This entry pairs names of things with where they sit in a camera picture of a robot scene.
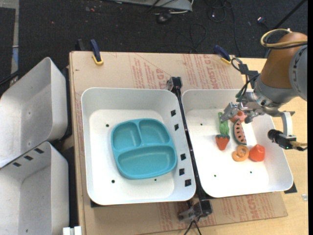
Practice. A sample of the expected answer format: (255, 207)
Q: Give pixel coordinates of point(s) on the brown cardboard board red print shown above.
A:
(146, 67)

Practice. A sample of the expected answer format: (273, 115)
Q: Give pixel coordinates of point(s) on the green toy vegetable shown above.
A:
(224, 128)

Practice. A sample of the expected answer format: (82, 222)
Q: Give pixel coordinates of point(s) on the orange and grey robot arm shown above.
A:
(276, 65)

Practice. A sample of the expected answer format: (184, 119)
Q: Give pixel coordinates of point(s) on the thin black rod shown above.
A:
(189, 141)

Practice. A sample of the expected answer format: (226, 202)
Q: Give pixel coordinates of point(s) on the toy watermelon slice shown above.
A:
(240, 133)

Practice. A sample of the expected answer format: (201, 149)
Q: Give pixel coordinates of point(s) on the white plastic tray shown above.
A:
(36, 195)
(31, 111)
(232, 180)
(102, 190)

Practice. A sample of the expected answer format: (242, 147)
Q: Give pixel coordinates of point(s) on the black cylinder on white bracket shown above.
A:
(281, 137)

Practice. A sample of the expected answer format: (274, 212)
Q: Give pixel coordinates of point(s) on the orange toy pretzel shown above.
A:
(237, 155)

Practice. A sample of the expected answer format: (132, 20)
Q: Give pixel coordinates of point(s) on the red orange toy pepper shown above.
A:
(257, 153)

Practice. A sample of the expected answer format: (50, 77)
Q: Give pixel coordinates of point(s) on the red toy strawberry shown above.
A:
(222, 142)

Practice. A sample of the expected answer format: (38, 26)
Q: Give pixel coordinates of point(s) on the blue divided plate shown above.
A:
(144, 153)

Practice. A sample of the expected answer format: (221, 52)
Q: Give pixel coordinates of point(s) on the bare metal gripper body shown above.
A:
(254, 103)

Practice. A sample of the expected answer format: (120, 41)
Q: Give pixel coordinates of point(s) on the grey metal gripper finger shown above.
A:
(228, 111)
(252, 116)

